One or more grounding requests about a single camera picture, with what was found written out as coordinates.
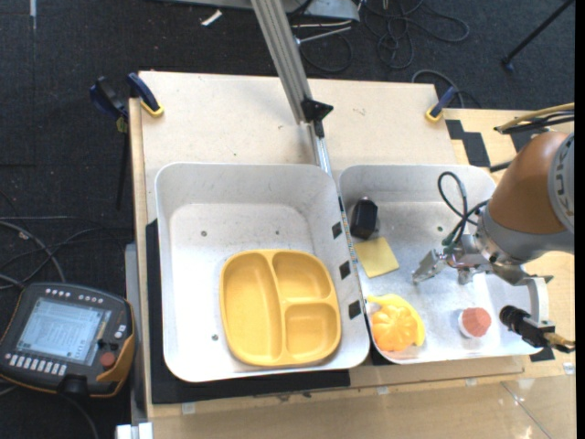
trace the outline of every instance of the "robotic hand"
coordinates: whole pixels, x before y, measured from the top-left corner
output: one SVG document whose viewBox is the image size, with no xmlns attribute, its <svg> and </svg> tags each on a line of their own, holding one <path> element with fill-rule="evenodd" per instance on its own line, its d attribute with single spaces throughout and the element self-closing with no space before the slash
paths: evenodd
<svg viewBox="0 0 585 439">
<path fill-rule="evenodd" d="M 529 275 L 523 266 L 546 252 L 574 253 L 574 144 L 574 133 L 549 131 L 531 140 L 492 197 L 463 216 L 464 226 L 473 212 L 477 215 L 475 233 L 450 236 L 441 252 L 431 250 L 413 273 L 413 282 L 449 265 L 457 269 L 460 284 L 486 272 L 512 285 L 527 285 L 532 315 L 507 306 L 500 312 L 502 322 L 535 347 L 574 350 L 575 342 L 555 334 L 548 320 L 546 283 L 552 277 Z"/>
</svg>

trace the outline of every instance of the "black connector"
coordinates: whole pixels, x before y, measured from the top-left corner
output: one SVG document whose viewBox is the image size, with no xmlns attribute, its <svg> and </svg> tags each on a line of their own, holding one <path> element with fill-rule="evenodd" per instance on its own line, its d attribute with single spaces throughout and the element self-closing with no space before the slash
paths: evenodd
<svg viewBox="0 0 585 439">
<path fill-rule="evenodd" d="M 352 236 L 368 239 L 376 230 L 378 206 L 368 197 L 361 198 L 351 214 L 349 232 Z"/>
</svg>

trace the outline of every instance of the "yellow cable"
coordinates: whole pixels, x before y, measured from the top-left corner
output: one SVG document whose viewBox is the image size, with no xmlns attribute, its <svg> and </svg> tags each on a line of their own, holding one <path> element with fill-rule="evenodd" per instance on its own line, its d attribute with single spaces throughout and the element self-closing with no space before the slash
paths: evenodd
<svg viewBox="0 0 585 439">
<path fill-rule="evenodd" d="M 535 117 L 538 117 L 539 115 L 545 115 L 548 113 L 560 112 L 560 111 L 568 111 L 570 109 L 575 109 L 575 102 L 570 102 L 569 104 L 561 104 L 559 106 L 547 107 L 546 109 L 541 109 L 540 111 L 534 111 L 534 112 L 527 113 L 526 115 L 521 115 L 520 117 L 517 117 L 517 118 L 511 120 L 510 122 L 505 123 L 504 125 L 502 125 L 500 127 L 495 127 L 495 130 L 497 130 L 499 133 L 502 133 L 502 132 L 505 132 L 510 127 L 513 127 L 514 125 L 517 125 L 517 124 L 519 124 L 522 121 L 525 121 L 527 119 L 534 119 Z"/>
</svg>

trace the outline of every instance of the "yellow divided plate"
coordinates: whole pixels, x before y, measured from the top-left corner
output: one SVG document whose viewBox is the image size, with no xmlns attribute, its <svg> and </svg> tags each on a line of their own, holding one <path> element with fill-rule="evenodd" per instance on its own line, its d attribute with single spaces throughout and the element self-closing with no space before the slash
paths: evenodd
<svg viewBox="0 0 585 439">
<path fill-rule="evenodd" d="M 256 366 L 314 363 L 339 344 L 339 305 L 331 276 L 307 252 L 257 250 L 231 256 L 219 282 L 229 349 Z"/>
</svg>

